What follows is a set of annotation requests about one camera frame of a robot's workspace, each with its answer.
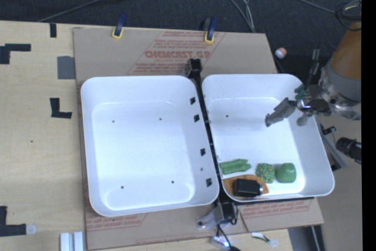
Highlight thin black rod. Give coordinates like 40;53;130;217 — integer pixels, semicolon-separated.
193;75;227;207

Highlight white plastic tray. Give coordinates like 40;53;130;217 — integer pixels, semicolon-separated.
201;73;335;203
80;75;220;217

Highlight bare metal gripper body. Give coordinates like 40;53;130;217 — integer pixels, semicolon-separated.
296;78;362;122

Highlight green pea pods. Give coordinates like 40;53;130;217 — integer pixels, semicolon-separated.
219;158;252;176

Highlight green bumpy broccoli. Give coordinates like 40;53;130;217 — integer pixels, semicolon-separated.
254;162;276;185

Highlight black box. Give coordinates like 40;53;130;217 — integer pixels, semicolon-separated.
233;178;264;198

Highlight black block with wires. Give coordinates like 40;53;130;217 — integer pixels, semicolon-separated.
186;58;204;79
219;200;239;223

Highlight green bell pepper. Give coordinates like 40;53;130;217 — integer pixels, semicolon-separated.
275;162;297;184

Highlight brown cardboard board, red print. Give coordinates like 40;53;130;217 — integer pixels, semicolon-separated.
72;26;325;251

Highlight black cylinder on white bracket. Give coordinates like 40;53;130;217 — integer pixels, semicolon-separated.
323;129;362;169

